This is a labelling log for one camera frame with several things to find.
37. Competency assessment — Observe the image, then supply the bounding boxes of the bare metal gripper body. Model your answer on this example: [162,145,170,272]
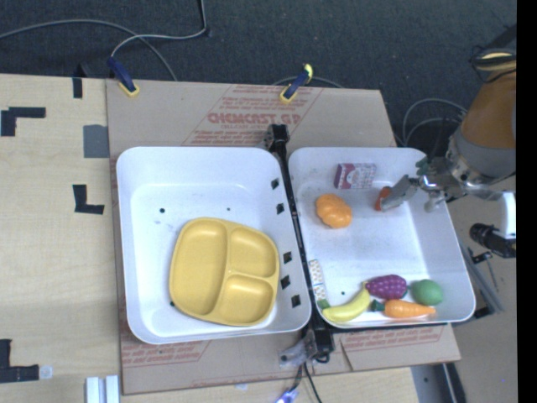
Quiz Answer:
[418,156,505,203]

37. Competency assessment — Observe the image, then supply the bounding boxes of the orange red toy sausage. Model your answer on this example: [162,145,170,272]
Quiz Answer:
[373,186,394,212]

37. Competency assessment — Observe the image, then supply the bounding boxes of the purple and white carton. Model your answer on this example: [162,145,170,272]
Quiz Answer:
[333,162,378,191]

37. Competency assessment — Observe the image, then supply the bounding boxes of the white plastic tray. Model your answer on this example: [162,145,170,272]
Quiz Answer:
[116,145,313,346]
[287,146,477,330]

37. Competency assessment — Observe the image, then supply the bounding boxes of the orange toy bread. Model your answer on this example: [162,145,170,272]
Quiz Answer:
[315,193,353,229]

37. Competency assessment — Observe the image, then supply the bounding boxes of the green toy lime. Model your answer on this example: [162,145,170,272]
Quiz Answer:
[409,279,445,307]

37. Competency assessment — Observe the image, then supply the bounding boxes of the purple toy grapes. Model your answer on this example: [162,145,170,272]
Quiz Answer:
[363,274,409,301]

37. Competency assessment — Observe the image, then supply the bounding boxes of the orange toy carrot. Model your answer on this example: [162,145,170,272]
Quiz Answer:
[370,298,437,321]

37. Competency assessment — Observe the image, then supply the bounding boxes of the small white printed packet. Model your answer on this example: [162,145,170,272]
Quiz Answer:
[307,259,328,303]

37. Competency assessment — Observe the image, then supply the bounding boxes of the yellow banana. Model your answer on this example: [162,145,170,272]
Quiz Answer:
[317,285,373,324]

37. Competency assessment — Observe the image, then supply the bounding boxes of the yellow divided plate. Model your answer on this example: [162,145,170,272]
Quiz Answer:
[168,217,281,327]

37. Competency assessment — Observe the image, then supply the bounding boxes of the brown cardboard board red print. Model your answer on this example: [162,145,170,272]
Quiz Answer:
[104,77,461,396]

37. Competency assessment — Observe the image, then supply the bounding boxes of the black cylinder on white bracket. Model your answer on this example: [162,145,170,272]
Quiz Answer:
[468,191,518,260]

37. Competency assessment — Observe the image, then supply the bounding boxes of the black block with thin wires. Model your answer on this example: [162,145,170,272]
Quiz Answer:
[308,327,336,364]
[263,123,291,153]

